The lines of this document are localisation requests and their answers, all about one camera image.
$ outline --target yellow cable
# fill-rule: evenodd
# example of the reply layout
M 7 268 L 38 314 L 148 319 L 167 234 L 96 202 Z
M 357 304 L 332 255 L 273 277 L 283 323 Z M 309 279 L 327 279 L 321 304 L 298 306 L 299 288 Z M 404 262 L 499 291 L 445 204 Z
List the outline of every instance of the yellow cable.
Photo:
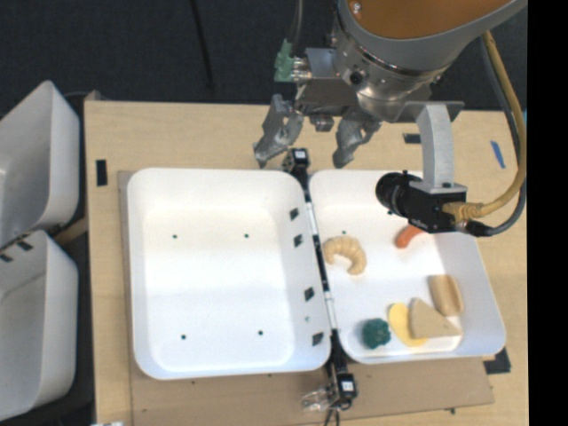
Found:
M 454 215 L 455 222 L 460 223 L 462 221 L 469 221 L 471 219 L 477 219 L 480 217 L 485 217 L 495 210 L 500 209 L 505 204 L 507 204 L 513 197 L 515 197 L 523 185 L 526 176 L 526 130 L 525 130 L 525 119 L 523 117 L 523 111 L 521 110 L 521 105 L 518 102 L 517 95 L 513 90 L 513 86 L 507 75 L 507 70 L 503 65 L 501 60 L 501 55 L 497 50 L 495 40 L 491 35 L 491 32 L 486 31 L 483 34 L 483 40 L 485 43 L 485 48 L 489 54 L 489 58 L 495 69 L 495 73 L 499 79 L 503 92 L 513 113 L 515 124 L 517 126 L 518 138 L 520 143 L 520 155 L 519 155 L 519 165 L 517 174 L 513 180 L 513 183 L 505 193 L 500 197 L 495 199 L 493 202 L 484 203 L 464 203 L 464 202 L 449 202 L 442 207 L 445 213 Z

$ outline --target orange toy sausage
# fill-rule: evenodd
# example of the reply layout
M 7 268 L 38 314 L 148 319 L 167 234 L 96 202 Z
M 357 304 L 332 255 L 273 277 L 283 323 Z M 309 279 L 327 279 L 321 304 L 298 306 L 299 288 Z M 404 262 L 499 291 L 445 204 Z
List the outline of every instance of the orange toy sausage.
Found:
M 407 225 L 404 229 L 402 229 L 402 231 L 400 231 L 394 244 L 397 248 L 404 249 L 408 246 L 410 240 L 423 232 L 424 230 L 416 227 L 415 225 Z

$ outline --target table surface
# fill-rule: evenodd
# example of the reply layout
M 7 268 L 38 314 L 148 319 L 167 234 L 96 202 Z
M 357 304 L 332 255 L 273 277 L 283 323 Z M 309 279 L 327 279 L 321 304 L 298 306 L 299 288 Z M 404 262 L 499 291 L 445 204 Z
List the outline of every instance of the table surface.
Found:
M 85 148 L 89 226 L 95 404 L 97 422 L 127 426 L 179 424 L 316 424 L 300 398 L 325 380 L 324 371 L 161 382 L 145 376 L 130 351 L 130 315 L 122 260 L 119 172 L 147 167 L 258 169 L 252 144 L 262 136 L 267 106 L 86 101 Z M 469 201 L 490 201 L 515 175 L 505 117 L 462 112 L 453 123 L 455 179 Z M 406 144 L 413 123 L 385 123 L 346 169 L 420 170 L 420 145 Z M 501 148 L 502 168 L 492 142 Z M 306 121 L 296 146 L 308 149 L 311 171 L 332 169 L 335 132 Z M 278 169 L 282 155 L 267 169 Z M 107 182 L 98 184 L 106 162 Z M 514 203 L 486 219 L 500 223 Z M 481 359 L 350 365 L 360 395 L 342 423 L 352 426 L 528 424 L 526 212 L 506 233 L 478 246 L 507 329 L 508 374 L 487 377 Z M 459 407 L 452 414 L 446 409 Z

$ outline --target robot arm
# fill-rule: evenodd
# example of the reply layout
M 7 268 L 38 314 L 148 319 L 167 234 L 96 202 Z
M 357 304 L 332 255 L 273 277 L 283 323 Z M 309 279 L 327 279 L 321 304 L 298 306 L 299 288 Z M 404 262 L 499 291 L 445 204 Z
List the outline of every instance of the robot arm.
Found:
M 333 117 L 340 117 L 338 147 L 333 154 L 337 168 L 352 161 L 357 147 L 368 142 L 383 122 L 417 122 L 424 179 L 390 174 L 377 185 L 377 198 L 428 232 L 463 230 L 464 223 L 510 200 L 524 173 L 504 194 L 507 197 L 483 207 L 466 204 L 465 186 L 454 183 L 450 126 L 462 103 L 429 101 L 430 86 L 472 40 L 482 34 L 487 37 L 488 30 L 527 2 L 339 0 L 330 48 L 309 48 L 304 57 L 288 58 L 288 62 L 286 53 L 280 53 L 275 79 L 295 82 L 297 93 L 293 103 L 274 97 L 271 113 L 276 114 L 275 104 L 287 109 L 288 119 L 294 122 L 293 137 L 291 125 L 282 122 L 282 113 L 280 118 L 271 118 L 269 113 L 264 136 L 255 144 L 256 159 L 264 166 L 292 145 L 305 116 L 316 130 L 324 131 L 331 130 Z M 518 111 L 515 114 L 522 131 Z

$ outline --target toy broccoli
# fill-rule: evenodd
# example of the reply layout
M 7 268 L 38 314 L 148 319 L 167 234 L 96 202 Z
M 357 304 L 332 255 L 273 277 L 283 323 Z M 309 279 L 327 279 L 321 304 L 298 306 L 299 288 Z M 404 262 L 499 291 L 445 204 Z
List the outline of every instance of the toy broccoli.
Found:
M 383 319 L 371 319 L 363 326 L 363 343 L 369 349 L 385 345 L 391 339 L 389 324 Z

